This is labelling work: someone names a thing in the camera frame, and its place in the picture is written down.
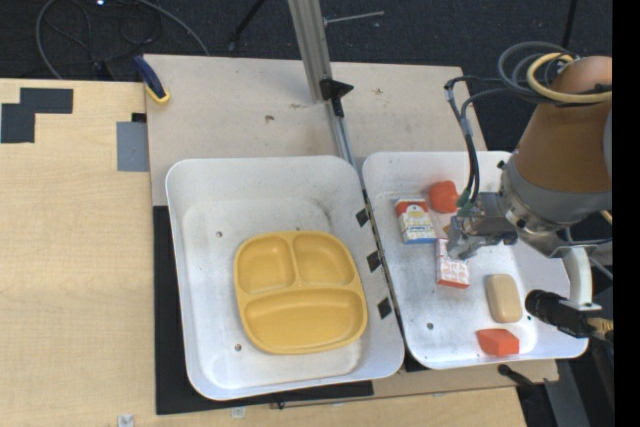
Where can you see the pale wood board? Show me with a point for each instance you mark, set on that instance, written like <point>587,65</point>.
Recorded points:
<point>225,115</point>

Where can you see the round orange toy fruit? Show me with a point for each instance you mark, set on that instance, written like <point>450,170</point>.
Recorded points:
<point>442,196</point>

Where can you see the black cylinder on white bracket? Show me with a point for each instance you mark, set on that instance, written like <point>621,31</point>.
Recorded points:
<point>580,280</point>

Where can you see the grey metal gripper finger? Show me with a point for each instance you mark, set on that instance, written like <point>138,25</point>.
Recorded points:
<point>472,249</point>
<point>454,235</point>

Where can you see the yellow divided plate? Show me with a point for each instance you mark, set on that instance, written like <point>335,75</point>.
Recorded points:
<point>300,315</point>

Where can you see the white plastic tray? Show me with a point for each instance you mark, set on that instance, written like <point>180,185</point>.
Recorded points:
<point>210,305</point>
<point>450,315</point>

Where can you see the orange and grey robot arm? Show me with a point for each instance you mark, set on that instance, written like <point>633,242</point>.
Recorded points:
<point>565,140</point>

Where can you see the thin black and white rod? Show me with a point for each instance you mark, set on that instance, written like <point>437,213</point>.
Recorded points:
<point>342,135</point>

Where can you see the orange block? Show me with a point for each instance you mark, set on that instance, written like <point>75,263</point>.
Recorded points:
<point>497,342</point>

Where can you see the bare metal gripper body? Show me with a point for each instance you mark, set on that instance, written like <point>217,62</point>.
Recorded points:
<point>492,220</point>

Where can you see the orange patterned white carton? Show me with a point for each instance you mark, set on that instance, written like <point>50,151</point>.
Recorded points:
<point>452,272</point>

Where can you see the orange and white carton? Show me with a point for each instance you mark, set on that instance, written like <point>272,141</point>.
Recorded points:
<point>415,220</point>

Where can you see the beige rounded bar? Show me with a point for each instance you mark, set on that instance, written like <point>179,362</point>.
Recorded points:
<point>504,298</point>

